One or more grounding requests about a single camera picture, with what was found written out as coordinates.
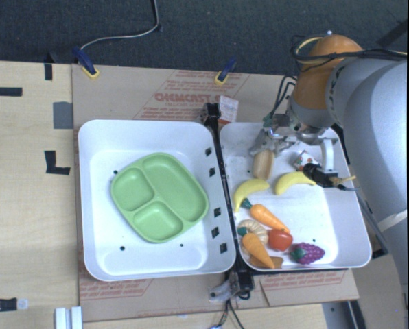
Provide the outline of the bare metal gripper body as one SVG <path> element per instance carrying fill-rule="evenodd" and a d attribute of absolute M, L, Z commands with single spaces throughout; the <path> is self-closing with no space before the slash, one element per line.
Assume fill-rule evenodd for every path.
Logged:
<path fill-rule="evenodd" d="M 263 146 L 275 146 L 285 141 L 318 145 L 328 127 L 327 112 L 274 114 L 271 119 L 264 121 Z"/>

